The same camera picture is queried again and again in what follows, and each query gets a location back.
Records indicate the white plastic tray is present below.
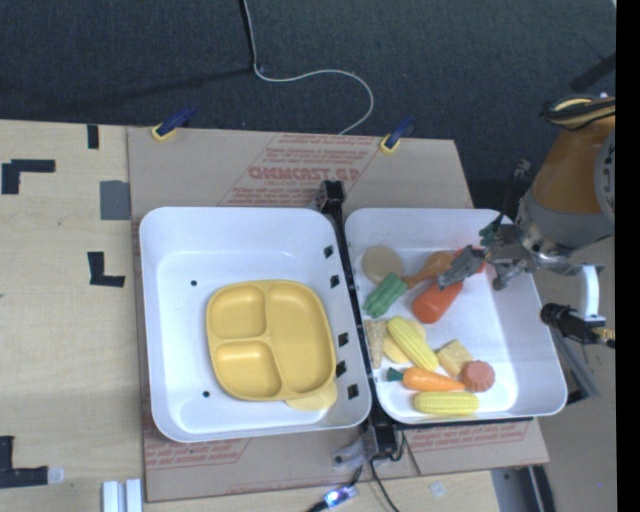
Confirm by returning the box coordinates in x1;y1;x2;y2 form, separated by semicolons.
343;206;569;426
138;205;373;444

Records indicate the black cylinder on white bracket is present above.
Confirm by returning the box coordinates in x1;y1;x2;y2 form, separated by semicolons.
539;261;617;350

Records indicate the beige round biscuit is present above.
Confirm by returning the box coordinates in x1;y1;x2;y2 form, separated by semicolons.
360;244;406;286

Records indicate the orange carrot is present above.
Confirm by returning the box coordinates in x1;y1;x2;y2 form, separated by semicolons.
385;365;467;393

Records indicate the yellow cheese wedge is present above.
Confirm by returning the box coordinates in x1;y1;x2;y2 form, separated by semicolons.
435;338;475;378

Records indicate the brown cardboard board red print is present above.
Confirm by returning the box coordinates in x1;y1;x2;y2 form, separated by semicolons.
126;126;551;504

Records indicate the green bean bundle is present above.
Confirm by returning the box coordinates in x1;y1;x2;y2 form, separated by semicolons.
362;271;409;320

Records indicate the brown chicken drumstick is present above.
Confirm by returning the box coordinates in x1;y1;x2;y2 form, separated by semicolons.
401;250;457;290

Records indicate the yellow divided plate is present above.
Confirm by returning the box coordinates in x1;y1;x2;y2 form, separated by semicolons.
204;279;338;403

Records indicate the yellow corn cob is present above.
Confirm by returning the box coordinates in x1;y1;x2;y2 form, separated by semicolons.
412;390;481;417
385;315;441;373

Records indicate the tan triangular cracker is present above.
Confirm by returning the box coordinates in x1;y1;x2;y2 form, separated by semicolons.
363;319;391;371

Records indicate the black block with wires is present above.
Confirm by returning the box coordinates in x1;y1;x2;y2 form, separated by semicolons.
360;422;402;460
317;180;348;215

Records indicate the pink ridged round cake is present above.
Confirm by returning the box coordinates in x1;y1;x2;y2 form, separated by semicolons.
459;359;497;394

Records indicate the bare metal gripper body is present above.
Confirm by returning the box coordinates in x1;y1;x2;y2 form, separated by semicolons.
480;223;572;274

